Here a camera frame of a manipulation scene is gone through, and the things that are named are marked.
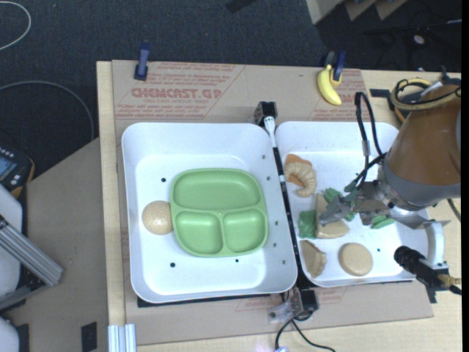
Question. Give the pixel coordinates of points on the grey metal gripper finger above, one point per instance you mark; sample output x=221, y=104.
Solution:
x=371, y=219
x=335, y=211

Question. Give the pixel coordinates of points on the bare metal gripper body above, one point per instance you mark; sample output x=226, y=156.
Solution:
x=372, y=202

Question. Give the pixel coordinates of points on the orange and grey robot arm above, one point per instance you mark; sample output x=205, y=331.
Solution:
x=425, y=149

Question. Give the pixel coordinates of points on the green lettuce leaf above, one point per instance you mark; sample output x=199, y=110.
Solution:
x=307, y=224
x=383, y=222

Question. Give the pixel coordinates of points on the tan triangular bread slice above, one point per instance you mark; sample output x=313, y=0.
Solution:
x=331, y=230

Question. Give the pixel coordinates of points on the tan round biscuit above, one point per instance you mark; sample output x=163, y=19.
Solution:
x=355, y=259

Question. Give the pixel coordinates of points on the tan croissant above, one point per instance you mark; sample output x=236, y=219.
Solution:
x=306, y=178

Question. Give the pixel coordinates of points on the tan bread wedge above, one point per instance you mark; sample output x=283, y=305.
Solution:
x=314, y=259

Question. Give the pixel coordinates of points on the thin black and white rod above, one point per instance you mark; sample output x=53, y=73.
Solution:
x=284, y=187

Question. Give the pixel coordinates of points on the white plastic tray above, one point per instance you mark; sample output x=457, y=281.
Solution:
x=329, y=141
x=154, y=182

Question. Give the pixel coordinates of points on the green divided plate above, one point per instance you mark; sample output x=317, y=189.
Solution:
x=218, y=211

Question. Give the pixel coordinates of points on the yellow banana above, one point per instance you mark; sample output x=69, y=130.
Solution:
x=328, y=86

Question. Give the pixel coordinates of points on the brown cardboard board red print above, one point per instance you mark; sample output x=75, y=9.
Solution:
x=220, y=86

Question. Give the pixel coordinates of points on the tan round bun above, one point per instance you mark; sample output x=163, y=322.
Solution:
x=155, y=218

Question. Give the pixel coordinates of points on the black cylinder on white bracket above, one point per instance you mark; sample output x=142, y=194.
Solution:
x=416, y=264

